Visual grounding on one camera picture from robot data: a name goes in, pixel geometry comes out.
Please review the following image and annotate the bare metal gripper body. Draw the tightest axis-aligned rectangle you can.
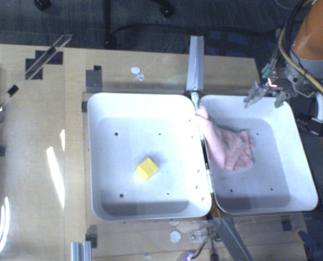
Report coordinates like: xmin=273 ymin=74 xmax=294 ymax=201
xmin=266 ymin=65 xmax=316 ymax=97

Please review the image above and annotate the pink cloth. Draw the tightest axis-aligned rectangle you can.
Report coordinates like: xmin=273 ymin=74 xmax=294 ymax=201
xmin=195 ymin=104 xmax=256 ymax=172

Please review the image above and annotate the white plastic tray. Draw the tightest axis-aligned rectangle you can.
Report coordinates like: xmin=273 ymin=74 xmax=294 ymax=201
xmin=197 ymin=94 xmax=319 ymax=215
xmin=86 ymin=92 xmax=213 ymax=222

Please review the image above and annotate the pale wood board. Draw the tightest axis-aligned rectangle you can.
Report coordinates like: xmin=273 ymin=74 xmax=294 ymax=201
xmin=64 ymin=47 xmax=309 ymax=261

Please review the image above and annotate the yellow cube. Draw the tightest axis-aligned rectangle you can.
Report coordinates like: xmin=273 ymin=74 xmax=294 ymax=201
xmin=135 ymin=157 xmax=159 ymax=182

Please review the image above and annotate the black cylinder on white bracket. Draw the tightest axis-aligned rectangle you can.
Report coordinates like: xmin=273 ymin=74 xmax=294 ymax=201
xmin=297 ymin=92 xmax=323 ymax=138

